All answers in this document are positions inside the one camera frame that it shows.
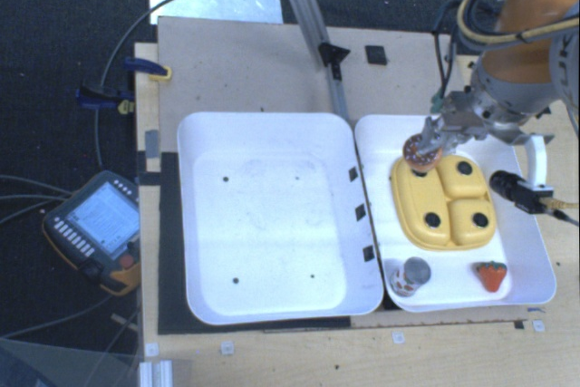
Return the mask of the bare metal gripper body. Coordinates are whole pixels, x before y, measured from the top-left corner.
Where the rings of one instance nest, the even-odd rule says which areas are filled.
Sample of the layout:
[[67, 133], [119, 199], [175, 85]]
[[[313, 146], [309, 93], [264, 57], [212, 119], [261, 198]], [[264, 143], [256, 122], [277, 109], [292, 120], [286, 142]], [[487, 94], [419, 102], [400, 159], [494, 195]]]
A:
[[502, 107], [486, 92], [451, 92], [443, 101], [437, 129], [457, 144], [492, 136], [506, 144], [518, 144], [522, 114]]

